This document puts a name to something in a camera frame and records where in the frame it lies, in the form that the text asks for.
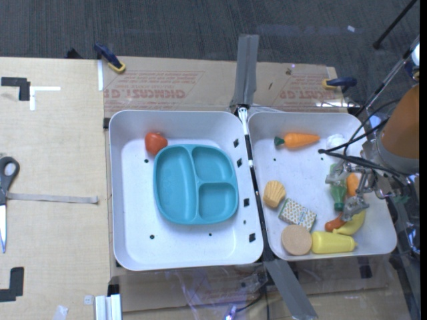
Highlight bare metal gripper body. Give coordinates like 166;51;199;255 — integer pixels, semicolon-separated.
360;140;412;199

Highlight yellow banana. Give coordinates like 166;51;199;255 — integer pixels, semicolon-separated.
332;209;367;236

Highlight small orange oval toy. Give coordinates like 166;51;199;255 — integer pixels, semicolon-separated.
346;173;360;198

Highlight green bottle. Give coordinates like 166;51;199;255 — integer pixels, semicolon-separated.
328;163;348;212

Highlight orange sausage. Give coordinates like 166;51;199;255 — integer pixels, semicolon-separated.
324;211;348;233

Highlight white plastic tray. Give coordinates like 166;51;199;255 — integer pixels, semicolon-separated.
108;109;265;272
247;111;398;262

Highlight white crumpled object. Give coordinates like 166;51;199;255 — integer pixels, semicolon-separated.
326;133;348;150

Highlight yellow squeeze bottle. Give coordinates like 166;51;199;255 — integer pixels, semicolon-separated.
311;231;358;255

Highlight orange carrot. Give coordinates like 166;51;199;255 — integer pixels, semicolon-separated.
274;132;321;149

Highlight white patterned carton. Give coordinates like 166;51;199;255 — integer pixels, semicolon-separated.
278;198;318;232

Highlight yellow shell shaped biscuit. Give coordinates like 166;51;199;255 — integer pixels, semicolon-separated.
262;180;287;209

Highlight tan round biscuit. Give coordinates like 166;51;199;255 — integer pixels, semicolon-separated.
281;224;314;257

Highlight teal divided plate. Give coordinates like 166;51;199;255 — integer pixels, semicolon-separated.
153;143;240;226

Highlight brown cardboard board red print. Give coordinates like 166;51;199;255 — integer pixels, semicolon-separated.
102;56;412;313

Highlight red orange toy pepper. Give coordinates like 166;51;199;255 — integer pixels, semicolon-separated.
144;131;169;156

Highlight grey handled scissors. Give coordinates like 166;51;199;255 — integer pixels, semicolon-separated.
0;156;21;255

